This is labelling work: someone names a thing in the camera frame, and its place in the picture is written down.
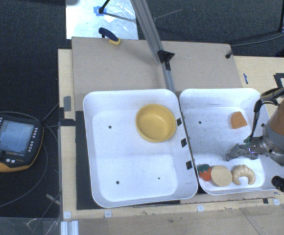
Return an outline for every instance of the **black bracket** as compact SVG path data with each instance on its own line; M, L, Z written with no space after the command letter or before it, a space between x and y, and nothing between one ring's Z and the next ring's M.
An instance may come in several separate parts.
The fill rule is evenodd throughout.
M169 61L172 59L172 57L175 55L175 53L171 53L171 52L160 49L157 52L157 55L158 55L161 63L165 62L166 70L170 71L171 69L170 69Z

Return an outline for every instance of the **toy food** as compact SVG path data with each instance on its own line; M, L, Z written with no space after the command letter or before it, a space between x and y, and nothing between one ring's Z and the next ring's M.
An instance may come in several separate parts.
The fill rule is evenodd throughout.
M217 186L228 186L232 182L231 171L222 165L212 167L211 179Z
M211 180L212 168L208 164L201 164L197 167L199 177L204 181Z
M231 116L231 126L234 129L248 125L241 112L235 112Z
M232 176L233 176L233 182L236 185L241 185L239 181L239 177L243 177L243 176L249 179L249 185L252 185L255 182L254 171L250 169L249 167L247 167L245 164L236 166L234 170L232 171Z

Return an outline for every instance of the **blue tape piece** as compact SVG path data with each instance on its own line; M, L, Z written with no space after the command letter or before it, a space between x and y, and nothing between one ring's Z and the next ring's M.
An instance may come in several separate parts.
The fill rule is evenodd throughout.
M107 10L106 10L106 8L104 8L103 13L102 13L102 14L99 14L99 12L98 12L99 9L100 9L100 6L93 7L94 13L95 13L98 17L103 17L103 16L104 16L104 13L107 13Z
M246 74L243 73L243 76L244 76L245 83L249 84Z

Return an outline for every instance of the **toy tomato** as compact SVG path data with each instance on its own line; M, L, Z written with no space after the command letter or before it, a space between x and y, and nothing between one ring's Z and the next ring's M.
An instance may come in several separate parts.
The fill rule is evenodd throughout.
M197 167L199 177L204 181L211 180L212 168L208 164L201 164Z

